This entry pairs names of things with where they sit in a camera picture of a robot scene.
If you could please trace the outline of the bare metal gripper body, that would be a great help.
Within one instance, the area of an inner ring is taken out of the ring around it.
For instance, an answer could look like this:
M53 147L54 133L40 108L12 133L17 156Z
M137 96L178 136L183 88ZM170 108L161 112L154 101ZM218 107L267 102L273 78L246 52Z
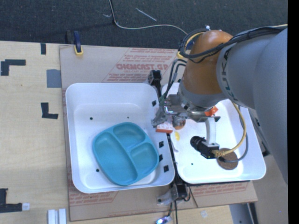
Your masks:
M214 118L217 122L220 116L208 115L206 112L211 111L211 107L204 108L195 106L189 101L181 98L179 94L170 94L164 103L164 111L171 116L186 116L186 119L191 119L197 123L205 122L208 118Z

